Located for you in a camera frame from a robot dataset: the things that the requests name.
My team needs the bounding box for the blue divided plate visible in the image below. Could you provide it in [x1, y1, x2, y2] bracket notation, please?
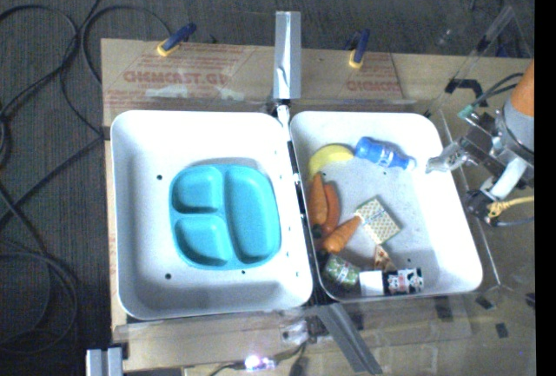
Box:
[168, 163, 282, 272]

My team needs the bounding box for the green patterned packet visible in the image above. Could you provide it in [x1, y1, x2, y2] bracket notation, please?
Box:
[353, 197, 402, 247]

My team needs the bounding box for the yellow banana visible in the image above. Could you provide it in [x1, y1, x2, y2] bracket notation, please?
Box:
[307, 142, 355, 181]

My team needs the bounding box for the black and white carton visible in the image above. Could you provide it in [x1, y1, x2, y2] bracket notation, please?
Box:
[358, 267, 425, 298]

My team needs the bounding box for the blue plastic bottle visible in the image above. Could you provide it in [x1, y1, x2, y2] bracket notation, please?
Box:
[353, 135, 418, 173]

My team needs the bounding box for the green can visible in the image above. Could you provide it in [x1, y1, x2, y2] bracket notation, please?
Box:
[322, 254, 362, 291]

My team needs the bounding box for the orange carrot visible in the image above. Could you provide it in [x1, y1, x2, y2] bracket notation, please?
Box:
[308, 172, 328, 228]
[321, 182, 341, 236]
[321, 214, 363, 255]

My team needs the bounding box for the white plastic tray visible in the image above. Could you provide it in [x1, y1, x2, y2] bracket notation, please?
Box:
[288, 109, 485, 304]
[109, 109, 314, 321]

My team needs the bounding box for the brown cardboard board red print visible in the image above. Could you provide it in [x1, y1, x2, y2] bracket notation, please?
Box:
[100, 38, 536, 373]

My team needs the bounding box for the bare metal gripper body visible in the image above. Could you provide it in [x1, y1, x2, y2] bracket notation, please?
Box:
[456, 108, 536, 189]

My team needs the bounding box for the brown triangular packet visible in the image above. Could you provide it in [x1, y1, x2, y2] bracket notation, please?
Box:
[372, 244, 398, 273]

